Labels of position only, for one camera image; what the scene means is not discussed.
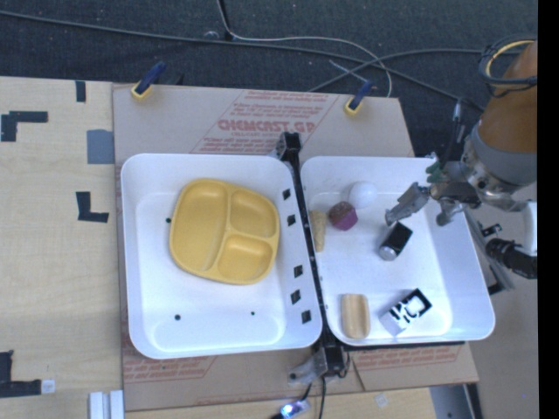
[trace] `white ball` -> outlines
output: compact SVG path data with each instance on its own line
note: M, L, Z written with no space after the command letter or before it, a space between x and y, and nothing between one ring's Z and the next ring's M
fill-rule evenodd
M376 186L371 182L356 182L351 186L348 195L348 202L351 203L356 210L367 208L375 199L378 191Z

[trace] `tan cylinder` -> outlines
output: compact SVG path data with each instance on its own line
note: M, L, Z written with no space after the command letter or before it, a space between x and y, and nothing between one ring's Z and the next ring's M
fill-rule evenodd
M537 40L508 67L503 79L537 76ZM498 88L495 94L506 90ZM537 86L491 98L478 125L480 138L490 147L507 152L537 152Z

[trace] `yellow divided plate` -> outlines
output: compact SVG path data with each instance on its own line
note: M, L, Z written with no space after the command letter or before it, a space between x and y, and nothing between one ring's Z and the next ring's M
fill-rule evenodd
M250 189L199 179L181 191L169 248L176 264L197 276L254 284L273 267L280 240L275 205Z

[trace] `cardboard box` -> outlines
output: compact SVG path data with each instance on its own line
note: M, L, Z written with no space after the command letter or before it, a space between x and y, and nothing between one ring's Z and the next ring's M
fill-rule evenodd
M114 86L114 148L121 281L122 366L127 411L300 396L289 374L312 351L295 349L156 361L128 336L122 247L120 172L141 153L268 155L282 131L299 132L301 162L316 155L413 156L398 100L366 98L359 113L349 95L156 86L134 100L131 86ZM349 354L345 378L329 394L477 381L469 346L379 348ZM320 390L319 384L313 394Z

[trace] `black floor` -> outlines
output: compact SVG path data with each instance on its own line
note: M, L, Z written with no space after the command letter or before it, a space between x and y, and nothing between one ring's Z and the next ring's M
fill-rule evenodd
M441 155L457 98L472 102L465 106L467 127L476 122L489 99L477 71L484 48L506 36L538 31L538 0L222 0L222 4L223 13L217 0L0 0L0 75L135 82L163 60L167 83L355 93L362 84L356 77L329 82L341 73L336 66L353 68L371 60L371 54L383 58L406 53L383 61L391 69L390 80L373 66L358 73L374 81L373 96L400 99L416 155L432 151ZM23 19L14 13L136 35ZM150 38L139 32L176 38ZM242 40L287 37L344 42Z

